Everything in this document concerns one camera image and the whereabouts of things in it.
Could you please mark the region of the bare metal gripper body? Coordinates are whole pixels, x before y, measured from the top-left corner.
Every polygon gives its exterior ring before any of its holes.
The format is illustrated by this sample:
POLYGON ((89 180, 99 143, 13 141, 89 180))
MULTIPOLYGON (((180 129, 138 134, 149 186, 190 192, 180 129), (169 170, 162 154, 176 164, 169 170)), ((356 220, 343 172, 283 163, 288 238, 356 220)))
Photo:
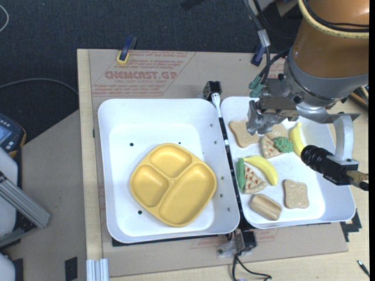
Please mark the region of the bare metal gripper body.
POLYGON ((282 116, 283 120, 296 121, 299 117, 296 105, 288 96, 289 89, 279 79, 271 78, 265 82, 258 100, 258 113, 275 114, 282 116))

